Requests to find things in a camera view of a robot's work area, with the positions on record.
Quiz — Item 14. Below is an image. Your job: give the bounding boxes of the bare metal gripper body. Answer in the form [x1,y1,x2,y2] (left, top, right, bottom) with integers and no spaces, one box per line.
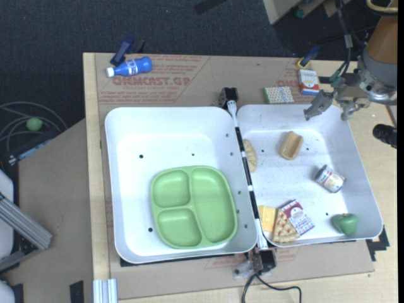
[331,64,398,106]

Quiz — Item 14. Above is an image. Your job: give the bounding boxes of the white and orange carton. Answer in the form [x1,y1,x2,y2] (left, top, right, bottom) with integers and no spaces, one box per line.
[297,68,321,97]

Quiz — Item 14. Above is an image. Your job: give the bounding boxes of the green patterned box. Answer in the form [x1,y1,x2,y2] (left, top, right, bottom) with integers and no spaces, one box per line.
[263,86,295,105]

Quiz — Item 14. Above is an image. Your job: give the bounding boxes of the tan hot dog bun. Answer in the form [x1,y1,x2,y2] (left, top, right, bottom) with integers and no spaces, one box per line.
[278,131,304,161]

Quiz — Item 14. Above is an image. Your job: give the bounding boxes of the white and orange can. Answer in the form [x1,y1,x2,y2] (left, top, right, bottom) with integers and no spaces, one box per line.
[314,164,346,194]

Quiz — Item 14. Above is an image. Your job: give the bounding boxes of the tan braided bread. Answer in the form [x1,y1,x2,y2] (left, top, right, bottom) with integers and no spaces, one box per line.
[242,139,259,174]

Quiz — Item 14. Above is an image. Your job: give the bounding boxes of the white plastic tray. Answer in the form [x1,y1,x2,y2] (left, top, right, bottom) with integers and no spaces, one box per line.
[235,104,384,249]
[104,105,258,264]

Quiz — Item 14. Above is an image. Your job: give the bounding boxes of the thin black and white rod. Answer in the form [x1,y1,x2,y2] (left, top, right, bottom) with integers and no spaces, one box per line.
[227,100,268,250]

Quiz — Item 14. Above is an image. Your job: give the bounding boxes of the green bell pepper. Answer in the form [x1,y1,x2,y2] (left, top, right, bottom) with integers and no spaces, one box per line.
[331,213,359,236]

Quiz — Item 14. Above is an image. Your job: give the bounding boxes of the red and white carton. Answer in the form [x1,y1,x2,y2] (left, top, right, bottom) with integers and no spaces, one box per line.
[280,199,316,237]

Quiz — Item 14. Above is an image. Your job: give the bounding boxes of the yellow cheese slice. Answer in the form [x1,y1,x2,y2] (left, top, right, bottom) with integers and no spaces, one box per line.
[258,205,278,234]

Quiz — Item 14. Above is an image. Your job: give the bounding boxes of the brown cardboard board red print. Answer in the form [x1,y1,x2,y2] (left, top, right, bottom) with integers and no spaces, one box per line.
[93,52,377,300]

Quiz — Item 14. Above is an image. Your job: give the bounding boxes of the pizza slice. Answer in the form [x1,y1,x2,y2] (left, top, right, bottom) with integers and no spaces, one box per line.
[271,208,301,244]

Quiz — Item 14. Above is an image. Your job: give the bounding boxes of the green divided plate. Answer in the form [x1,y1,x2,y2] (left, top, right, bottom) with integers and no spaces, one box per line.
[150,165,239,250]

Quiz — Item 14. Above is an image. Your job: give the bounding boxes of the blue bottle white cap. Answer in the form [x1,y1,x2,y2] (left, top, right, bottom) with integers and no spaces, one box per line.
[105,56,153,78]

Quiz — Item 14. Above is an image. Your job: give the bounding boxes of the green ball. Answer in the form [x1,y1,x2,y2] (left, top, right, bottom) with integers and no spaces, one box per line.
[25,117,44,132]

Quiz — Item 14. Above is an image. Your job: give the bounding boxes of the black cylinder on white bracket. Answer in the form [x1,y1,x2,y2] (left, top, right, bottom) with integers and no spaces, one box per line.
[372,123,398,150]

